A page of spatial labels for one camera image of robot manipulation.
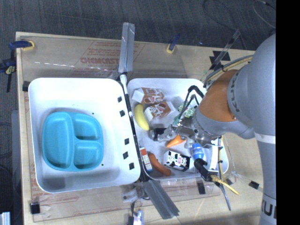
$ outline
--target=water bottle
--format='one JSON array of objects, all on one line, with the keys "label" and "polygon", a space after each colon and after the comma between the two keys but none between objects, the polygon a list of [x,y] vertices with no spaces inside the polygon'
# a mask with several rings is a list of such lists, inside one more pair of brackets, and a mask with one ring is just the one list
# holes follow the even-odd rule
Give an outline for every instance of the water bottle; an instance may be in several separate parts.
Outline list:
[{"label": "water bottle", "polygon": [[203,148],[200,146],[200,144],[194,143],[192,145],[192,156],[194,160],[196,160],[197,158],[203,159],[204,151]]}]

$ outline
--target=snack package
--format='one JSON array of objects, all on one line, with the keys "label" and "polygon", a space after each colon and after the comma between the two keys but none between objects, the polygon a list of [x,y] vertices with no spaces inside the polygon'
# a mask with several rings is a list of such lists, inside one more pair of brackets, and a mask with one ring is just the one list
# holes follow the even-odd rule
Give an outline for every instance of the snack package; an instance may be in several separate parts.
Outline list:
[{"label": "snack package", "polygon": [[155,104],[162,102],[164,97],[161,89],[139,88],[133,92],[131,98],[141,104]]},{"label": "snack package", "polygon": [[171,102],[161,102],[147,107],[144,111],[144,116],[150,122],[153,119],[163,118],[174,111],[175,108]]}]

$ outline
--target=blue plate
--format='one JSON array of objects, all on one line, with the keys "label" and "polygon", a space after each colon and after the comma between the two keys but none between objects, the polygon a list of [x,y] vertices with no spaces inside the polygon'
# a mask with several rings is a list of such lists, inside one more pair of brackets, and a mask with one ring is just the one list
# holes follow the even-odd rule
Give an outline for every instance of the blue plate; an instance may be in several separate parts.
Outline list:
[{"label": "blue plate", "polygon": [[86,171],[103,159],[103,134],[99,122],[77,112],[54,112],[43,126],[45,162],[61,171]]}]

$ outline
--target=orange carrot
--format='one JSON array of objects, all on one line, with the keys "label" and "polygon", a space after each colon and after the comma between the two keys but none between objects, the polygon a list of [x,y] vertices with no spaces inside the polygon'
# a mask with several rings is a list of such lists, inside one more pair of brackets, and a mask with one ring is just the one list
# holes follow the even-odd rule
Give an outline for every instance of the orange carrot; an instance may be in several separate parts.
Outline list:
[{"label": "orange carrot", "polygon": [[178,145],[182,142],[184,142],[186,139],[182,140],[181,137],[177,134],[177,136],[175,138],[173,138],[167,145],[167,148],[170,148],[172,146]]}]

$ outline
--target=yellow banana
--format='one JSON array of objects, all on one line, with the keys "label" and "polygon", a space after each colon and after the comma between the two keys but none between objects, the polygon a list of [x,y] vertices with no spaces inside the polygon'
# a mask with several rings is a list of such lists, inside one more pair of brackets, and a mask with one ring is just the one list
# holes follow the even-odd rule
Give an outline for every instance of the yellow banana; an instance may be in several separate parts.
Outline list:
[{"label": "yellow banana", "polygon": [[135,106],[135,120],[142,129],[147,131],[150,129],[149,124],[143,113],[143,105],[140,103]]}]

